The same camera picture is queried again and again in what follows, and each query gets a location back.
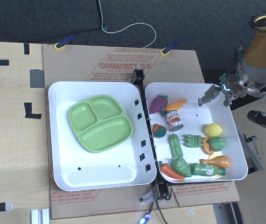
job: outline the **cardboard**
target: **cardboard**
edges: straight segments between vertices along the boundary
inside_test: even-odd
[[[50,167],[51,218],[83,217],[148,210],[139,195],[151,185],[67,192],[53,178],[48,88],[58,81],[130,81],[134,69],[143,69],[144,87],[152,82],[204,83],[196,52],[171,50],[162,57],[159,49],[67,45],[55,51],[43,45],[46,121]],[[239,200],[234,182],[172,186],[173,196],[160,208],[186,207]]]

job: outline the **yellow lemon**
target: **yellow lemon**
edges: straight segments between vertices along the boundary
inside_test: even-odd
[[[222,127],[216,123],[209,124],[204,132],[210,137],[218,137],[222,133]]]

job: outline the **white cord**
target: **white cord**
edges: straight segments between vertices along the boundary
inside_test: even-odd
[[[98,2],[99,2],[100,14],[101,14],[101,29],[102,29],[102,31],[103,31],[104,33],[107,33],[107,34],[115,34],[115,33],[122,32],[122,31],[124,31],[125,29],[128,29],[129,27],[132,27],[132,26],[134,26],[134,25],[146,25],[146,26],[150,27],[150,28],[153,30],[153,32],[154,32],[154,34],[155,34],[155,37],[154,37],[154,39],[152,40],[151,43],[149,43],[148,45],[146,45],[146,46],[143,47],[143,48],[147,48],[147,47],[149,47],[150,45],[152,45],[152,44],[155,42],[155,40],[156,40],[156,38],[157,38],[156,30],[155,30],[151,25],[149,25],[149,24],[147,24],[147,23],[143,23],[143,22],[136,22],[136,23],[133,23],[133,24],[128,25],[127,27],[125,27],[125,28],[123,28],[123,29],[121,29],[121,30],[119,30],[119,31],[115,31],[115,32],[108,32],[108,31],[106,31],[106,30],[104,29],[104,21],[103,21],[103,15],[102,15],[102,10],[101,10],[101,1],[98,0]]]

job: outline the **toy can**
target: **toy can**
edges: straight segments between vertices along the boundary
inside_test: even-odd
[[[177,131],[184,127],[180,116],[176,110],[169,111],[164,114],[164,117],[166,119],[166,122],[169,126],[170,131]]]

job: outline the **black fabric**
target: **black fabric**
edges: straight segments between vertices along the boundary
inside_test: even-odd
[[[153,26],[159,48],[196,50],[206,83],[218,83],[229,70],[234,49],[250,45],[252,16],[266,13],[266,0],[100,0],[107,31],[135,22]],[[0,41],[57,43],[76,34],[74,45],[143,47],[150,27],[137,25],[118,34],[100,30],[96,0],[0,0]]]

